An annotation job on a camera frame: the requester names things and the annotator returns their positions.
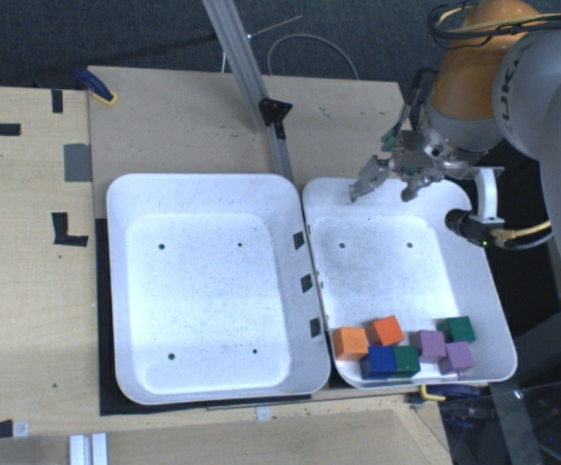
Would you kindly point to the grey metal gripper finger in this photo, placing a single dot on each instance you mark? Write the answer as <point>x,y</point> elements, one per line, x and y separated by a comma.
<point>368,177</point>
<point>418,184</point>

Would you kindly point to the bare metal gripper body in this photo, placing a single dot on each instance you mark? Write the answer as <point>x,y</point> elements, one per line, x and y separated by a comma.
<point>415,153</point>

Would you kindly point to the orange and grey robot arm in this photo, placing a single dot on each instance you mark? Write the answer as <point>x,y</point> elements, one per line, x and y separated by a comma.
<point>527,90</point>

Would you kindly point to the white plastic tray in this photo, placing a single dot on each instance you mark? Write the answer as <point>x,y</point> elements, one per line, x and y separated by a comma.
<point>207,298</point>
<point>382,279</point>

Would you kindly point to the orange cube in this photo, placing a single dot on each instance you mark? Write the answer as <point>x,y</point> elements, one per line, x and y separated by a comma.
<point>385,330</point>
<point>349,342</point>

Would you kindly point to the green cube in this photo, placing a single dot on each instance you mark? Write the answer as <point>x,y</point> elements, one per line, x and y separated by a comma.
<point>458,328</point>
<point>407,360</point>

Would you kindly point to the purple cube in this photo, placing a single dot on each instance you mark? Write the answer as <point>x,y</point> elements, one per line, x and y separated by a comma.
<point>431,344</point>
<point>458,356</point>

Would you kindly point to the blue cube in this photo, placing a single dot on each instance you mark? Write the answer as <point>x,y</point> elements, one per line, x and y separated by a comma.
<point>379,361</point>

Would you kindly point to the black cylinder on white bracket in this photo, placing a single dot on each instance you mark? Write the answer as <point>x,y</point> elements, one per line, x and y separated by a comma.
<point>487,194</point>

